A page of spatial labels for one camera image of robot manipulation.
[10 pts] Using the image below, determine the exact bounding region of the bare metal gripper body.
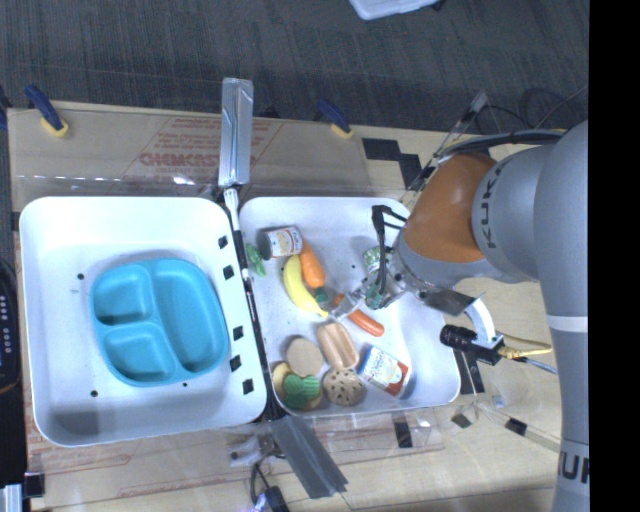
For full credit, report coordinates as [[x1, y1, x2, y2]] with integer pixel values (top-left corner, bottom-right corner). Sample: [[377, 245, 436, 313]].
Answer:
[[360, 267, 422, 309]]

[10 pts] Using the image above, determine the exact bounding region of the orange sausage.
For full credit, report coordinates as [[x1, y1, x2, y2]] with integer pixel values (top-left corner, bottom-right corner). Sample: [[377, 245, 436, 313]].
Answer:
[[333, 293, 386, 338]]

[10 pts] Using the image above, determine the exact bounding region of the green and white small can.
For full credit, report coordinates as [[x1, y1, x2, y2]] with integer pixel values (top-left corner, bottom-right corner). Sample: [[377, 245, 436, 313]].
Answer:
[[361, 245, 384, 277]]

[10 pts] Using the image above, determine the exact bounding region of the orange carrot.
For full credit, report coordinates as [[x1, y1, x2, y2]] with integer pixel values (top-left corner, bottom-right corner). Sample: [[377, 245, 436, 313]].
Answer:
[[298, 242, 330, 304]]

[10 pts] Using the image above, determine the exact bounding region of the yellow banana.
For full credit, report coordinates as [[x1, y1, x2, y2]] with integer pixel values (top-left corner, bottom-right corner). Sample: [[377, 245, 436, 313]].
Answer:
[[281, 254, 330, 320]]

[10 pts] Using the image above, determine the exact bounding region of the tan bread slice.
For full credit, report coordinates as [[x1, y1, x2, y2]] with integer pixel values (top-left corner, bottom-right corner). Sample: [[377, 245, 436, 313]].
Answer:
[[284, 335, 326, 378]]

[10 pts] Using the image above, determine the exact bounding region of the brown chocolate chip biscuit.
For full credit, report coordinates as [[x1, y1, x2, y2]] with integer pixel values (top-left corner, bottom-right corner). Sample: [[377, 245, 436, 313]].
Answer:
[[321, 367, 366, 408]]

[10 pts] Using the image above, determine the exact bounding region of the white plastic tray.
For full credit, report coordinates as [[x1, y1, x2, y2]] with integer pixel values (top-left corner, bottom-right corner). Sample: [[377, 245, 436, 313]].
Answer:
[[238, 195, 462, 419], [18, 195, 268, 448]]

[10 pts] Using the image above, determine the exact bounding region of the small can, yellow label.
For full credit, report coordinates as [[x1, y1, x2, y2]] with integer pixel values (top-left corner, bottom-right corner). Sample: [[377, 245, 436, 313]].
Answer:
[[256, 225, 305, 262]]

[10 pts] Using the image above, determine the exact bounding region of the green lettuce leaf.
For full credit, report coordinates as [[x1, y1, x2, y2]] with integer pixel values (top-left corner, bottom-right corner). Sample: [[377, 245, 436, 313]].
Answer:
[[282, 373, 322, 411]]

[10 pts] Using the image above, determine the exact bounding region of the yellow round toy slice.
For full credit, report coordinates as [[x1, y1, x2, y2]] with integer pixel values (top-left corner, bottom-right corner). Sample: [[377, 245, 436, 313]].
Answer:
[[270, 360, 324, 413]]

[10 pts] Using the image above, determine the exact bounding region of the blue divided plate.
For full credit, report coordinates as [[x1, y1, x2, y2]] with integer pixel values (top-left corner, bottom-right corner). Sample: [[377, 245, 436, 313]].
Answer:
[[89, 257, 232, 388]]

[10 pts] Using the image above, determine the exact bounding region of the brown cardboard board, red print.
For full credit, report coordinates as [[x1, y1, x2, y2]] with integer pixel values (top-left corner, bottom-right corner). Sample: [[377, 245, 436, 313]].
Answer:
[[5, 102, 447, 511]]

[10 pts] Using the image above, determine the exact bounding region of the black cylinder on white bracket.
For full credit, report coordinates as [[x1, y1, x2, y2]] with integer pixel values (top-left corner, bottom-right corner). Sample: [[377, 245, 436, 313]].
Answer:
[[439, 294, 505, 367]]

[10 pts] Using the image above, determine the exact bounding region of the black block with thin wires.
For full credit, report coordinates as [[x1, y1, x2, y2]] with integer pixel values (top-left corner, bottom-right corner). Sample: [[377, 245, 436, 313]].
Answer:
[[263, 486, 290, 512]]

